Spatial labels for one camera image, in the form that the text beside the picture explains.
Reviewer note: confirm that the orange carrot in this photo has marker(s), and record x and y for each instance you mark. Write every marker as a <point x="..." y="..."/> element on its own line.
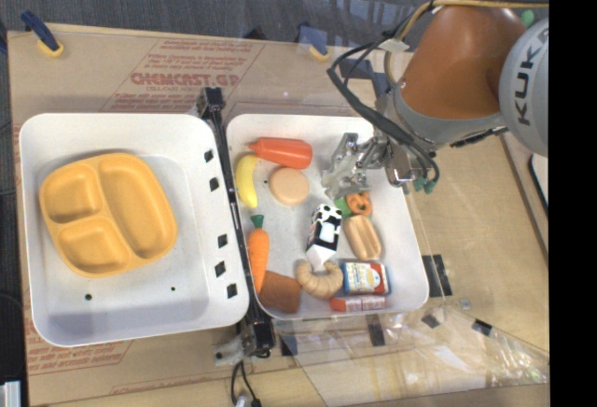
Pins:
<point x="258" y="251"/>

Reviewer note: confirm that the orange toy bottle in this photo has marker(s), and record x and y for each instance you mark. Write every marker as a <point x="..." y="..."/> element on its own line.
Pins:
<point x="284" y="153"/>

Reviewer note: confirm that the blue and red packet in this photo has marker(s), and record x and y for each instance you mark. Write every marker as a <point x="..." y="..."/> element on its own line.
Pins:
<point x="364" y="278"/>

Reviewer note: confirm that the brown cardboard board red print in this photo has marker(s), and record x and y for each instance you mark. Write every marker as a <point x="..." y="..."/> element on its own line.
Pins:
<point x="140" y="69"/>

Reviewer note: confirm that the green toy vegetable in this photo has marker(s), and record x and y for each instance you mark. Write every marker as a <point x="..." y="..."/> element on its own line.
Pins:
<point x="342" y="208"/>

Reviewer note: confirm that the yellow banana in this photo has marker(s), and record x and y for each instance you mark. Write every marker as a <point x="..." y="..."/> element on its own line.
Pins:
<point x="245" y="181"/>

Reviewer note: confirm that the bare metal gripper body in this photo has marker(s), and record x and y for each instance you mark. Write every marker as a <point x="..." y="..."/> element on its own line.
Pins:
<point x="396" y="160"/>

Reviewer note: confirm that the orange pretzel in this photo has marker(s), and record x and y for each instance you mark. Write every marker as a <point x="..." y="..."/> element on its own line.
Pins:
<point x="360" y="204"/>

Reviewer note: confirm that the brown bread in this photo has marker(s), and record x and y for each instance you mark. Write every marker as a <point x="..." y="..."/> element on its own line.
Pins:
<point x="280" y="293"/>

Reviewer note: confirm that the black and white milk carton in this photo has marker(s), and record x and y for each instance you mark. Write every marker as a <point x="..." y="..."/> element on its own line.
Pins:
<point x="324" y="232"/>

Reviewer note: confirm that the orange and white carton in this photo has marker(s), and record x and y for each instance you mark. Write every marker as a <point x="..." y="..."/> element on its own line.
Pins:
<point x="356" y="304"/>

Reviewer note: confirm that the tan croissant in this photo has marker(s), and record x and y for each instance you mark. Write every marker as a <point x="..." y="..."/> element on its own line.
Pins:
<point x="322" y="284"/>

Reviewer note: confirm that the orange divided plate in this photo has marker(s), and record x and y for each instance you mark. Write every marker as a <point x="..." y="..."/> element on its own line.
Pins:
<point x="107" y="214"/>

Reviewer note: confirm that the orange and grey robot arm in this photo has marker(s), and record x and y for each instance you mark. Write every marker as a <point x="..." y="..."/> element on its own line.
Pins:
<point x="457" y="69"/>

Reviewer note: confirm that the beige round biscuit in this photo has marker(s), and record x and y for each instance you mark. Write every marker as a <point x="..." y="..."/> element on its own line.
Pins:
<point x="289" y="186"/>

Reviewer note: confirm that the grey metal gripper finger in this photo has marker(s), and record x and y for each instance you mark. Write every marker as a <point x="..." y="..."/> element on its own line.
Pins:
<point x="346" y="148"/>
<point x="342" y="181"/>

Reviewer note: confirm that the tan hot dog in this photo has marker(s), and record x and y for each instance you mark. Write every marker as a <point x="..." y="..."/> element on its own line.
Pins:
<point x="363" y="237"/>

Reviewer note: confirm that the thin black and white rod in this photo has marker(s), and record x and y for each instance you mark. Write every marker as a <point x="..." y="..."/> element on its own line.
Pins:
<point x="231" y="204"/>

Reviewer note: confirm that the white plastic tray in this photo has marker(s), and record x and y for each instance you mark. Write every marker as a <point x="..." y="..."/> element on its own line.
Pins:
<point x="140" y="316"/>
<point x="289" y="228"/>

